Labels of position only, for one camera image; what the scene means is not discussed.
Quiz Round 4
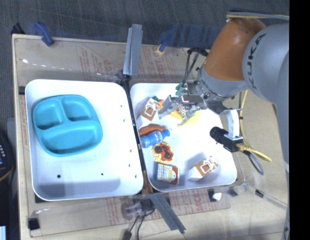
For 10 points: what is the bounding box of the red-brown sausage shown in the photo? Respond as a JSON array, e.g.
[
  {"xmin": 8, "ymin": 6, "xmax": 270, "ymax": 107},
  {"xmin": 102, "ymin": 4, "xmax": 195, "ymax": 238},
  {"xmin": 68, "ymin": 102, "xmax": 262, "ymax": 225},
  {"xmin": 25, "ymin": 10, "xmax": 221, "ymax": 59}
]
[{"xmin": 138, "ymin": 124, "xmax": 169, "ymax": 138}]

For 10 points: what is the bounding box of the blue clear plastic bottle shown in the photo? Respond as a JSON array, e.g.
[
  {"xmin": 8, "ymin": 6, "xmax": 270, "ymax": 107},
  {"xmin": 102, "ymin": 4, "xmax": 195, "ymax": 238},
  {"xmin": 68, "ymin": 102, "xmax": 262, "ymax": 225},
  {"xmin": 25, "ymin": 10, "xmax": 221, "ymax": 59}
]
[{"xmin": 139, "ymin": 128, "xmax": 171, "ymax": 149}]

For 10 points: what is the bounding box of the orange yellow toy wedge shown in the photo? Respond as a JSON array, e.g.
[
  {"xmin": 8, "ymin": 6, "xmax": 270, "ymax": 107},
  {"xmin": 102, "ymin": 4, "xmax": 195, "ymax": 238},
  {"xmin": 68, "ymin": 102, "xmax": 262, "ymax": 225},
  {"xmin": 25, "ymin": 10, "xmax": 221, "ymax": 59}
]
[{"xmin": 169, "ymin": 109, "xmax": 185, "ymax": 121}]

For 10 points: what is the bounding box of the white and red packet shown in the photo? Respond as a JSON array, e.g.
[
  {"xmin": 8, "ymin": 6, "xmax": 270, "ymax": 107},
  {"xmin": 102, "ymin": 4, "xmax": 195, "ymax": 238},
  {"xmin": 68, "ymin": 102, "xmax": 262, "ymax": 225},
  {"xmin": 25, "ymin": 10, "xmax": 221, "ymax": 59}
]
[{"xmin": 154, "ymin": 162, "xmax": 181, "ymax": 186}]

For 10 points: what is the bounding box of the white plastic tray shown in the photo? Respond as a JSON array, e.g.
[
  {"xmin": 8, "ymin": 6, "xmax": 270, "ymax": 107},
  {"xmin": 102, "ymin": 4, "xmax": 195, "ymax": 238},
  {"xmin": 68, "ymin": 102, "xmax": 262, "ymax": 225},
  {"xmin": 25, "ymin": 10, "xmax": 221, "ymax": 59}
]
[
  {"xmin": 129, "ymin": 82, "xmax": 238, "ymax": 193},
  {"xmin": 24, "ymin": 78, "xmax": 145, "ymax": 202}
]

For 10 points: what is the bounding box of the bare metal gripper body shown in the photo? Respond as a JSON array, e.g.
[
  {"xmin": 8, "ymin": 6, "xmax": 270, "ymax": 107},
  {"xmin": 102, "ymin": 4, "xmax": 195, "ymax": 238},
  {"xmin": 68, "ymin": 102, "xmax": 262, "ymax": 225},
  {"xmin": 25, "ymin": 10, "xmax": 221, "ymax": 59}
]
[{"xmin": 180, "ymin": 80, "xmax": 209, "ymax": 112}]

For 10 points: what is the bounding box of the yellow pizza slice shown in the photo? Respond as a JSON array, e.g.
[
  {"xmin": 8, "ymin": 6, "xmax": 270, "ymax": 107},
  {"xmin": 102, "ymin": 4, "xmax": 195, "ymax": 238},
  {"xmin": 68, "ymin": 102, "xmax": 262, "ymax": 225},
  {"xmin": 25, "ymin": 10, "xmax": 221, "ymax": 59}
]
[{"xmin": 151, "ymin": 141, "xmax": 176, "ymax": 165}]

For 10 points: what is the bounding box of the white and orange carton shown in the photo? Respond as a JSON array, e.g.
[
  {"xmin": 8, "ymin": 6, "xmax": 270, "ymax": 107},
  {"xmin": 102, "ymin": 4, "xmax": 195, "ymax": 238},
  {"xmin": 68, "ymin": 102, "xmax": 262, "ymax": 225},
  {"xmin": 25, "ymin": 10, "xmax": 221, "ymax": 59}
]
[
  {"xmin": 187, "ymin": 155, "xmax": 220, "ymax": 184},
  {"xmin": 135, "ymin": 96, "xmax": 164, "ymax": 130}
]

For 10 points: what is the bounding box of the black block with thin wires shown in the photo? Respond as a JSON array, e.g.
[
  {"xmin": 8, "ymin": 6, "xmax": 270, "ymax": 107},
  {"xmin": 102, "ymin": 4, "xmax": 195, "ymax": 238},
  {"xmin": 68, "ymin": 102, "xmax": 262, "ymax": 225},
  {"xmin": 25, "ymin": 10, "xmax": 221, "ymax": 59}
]
[{"xmin": 139, "ymin": 198, "xmax": 156, "ymax": 212}]

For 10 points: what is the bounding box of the black cylinder on white bracket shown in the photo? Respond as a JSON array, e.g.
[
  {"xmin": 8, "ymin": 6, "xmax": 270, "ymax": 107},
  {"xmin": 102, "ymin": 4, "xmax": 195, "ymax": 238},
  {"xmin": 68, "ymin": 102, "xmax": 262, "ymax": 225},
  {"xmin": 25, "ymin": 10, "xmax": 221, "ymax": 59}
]
[{"xmin": 209, "ymin": 108, "xmax": 245, "ymax": 153}]

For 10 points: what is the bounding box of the brown cardboard board, red print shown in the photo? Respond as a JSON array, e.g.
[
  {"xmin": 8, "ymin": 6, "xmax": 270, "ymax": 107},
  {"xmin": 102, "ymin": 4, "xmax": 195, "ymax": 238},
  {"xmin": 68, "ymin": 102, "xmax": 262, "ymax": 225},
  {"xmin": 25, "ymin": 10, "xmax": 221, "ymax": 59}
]
[{"xmin": 14, "ymin": 37, "xmax": 232, "ymax": 238}]

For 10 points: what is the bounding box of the yellow banana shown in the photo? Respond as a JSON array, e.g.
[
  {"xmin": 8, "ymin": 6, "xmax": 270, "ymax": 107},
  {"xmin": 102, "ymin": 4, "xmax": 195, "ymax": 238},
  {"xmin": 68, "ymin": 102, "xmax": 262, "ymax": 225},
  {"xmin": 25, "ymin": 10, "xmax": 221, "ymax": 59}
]
[{"xmin": 177, "ymin": 110, "xmax": 201, "ymax": 129}]

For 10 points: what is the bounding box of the blue divided plate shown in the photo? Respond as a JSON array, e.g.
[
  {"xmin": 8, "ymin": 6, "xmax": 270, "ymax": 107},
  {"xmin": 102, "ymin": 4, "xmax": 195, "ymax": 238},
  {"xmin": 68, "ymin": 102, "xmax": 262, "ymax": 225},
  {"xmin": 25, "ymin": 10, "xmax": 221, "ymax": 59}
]
[{"xmin": 32, "ymin": 94, "xmax": 104, "ymax": 158}]

